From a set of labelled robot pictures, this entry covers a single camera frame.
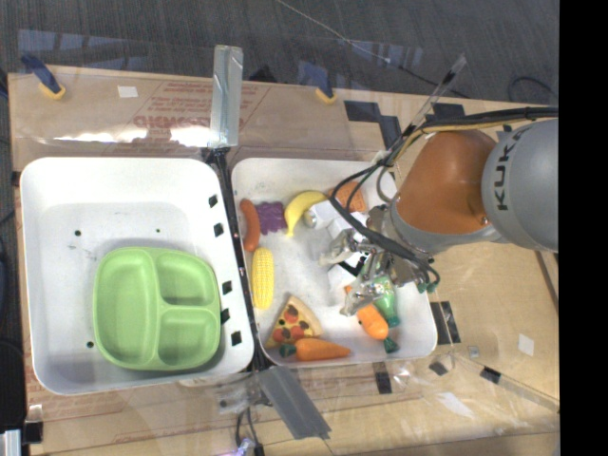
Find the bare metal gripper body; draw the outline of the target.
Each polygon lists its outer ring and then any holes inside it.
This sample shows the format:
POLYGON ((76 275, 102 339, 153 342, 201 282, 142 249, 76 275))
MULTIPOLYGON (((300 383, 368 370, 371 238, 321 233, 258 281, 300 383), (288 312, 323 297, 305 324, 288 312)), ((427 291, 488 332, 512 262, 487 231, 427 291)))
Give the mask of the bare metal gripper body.
POLYGON ((365 258, 357 271, 363 285, 379 284, 382 278, 395 287, 413 282, 428 286, 428 259, 404 243, 392 225, 387 205, 373 207, 365 222, 352 229, 351 250, 365 258))

